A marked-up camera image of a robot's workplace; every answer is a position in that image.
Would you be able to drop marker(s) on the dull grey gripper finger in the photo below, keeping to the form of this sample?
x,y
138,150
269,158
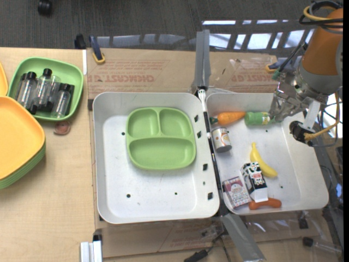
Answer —
x,y
285,113
275,105

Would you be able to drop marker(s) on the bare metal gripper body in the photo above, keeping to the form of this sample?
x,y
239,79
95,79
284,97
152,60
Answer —
x,y
298,94

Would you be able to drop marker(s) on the green bottle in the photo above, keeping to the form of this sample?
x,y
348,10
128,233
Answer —
x,y
255,118

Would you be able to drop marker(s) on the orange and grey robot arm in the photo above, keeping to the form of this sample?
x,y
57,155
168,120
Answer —
x,y
321,50

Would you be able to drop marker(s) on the orange carrot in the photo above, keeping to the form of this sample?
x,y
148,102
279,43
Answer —
x,y
231,117

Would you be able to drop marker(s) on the white plastic tray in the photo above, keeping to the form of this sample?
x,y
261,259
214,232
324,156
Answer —
x,y
152,195
294,160

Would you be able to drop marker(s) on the yellow banana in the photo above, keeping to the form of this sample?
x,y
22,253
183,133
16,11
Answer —
x,y
260,162

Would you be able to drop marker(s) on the small silver and orange can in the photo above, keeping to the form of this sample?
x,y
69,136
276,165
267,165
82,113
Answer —
x,y
221,140

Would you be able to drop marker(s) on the black and white cow carton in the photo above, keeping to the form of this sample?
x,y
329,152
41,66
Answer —
x,y
255,179

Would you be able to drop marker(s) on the orange sausage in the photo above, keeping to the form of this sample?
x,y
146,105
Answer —
x,y
272,203

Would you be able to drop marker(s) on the pink and white packet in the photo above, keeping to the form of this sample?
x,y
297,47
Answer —
x,y
236,192

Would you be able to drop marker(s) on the brown cardboard board red print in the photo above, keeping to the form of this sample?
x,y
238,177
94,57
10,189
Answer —
x,y
163,70

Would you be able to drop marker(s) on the green divided plate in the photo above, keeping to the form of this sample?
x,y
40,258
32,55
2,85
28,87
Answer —
x,y
161,149

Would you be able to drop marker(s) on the clear bottle with black cap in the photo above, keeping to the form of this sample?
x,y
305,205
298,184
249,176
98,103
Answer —
x,y
27,90
321,246
33,108
61,102
43,87

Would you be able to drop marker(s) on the green square plate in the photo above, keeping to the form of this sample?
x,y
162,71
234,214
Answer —
x,y
68,72

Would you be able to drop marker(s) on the yellow plate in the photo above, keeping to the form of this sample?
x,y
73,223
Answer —
x,y
2,80
19,135

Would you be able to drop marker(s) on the black cylinder on white bracket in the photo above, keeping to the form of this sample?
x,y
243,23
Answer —
x,y
299,130

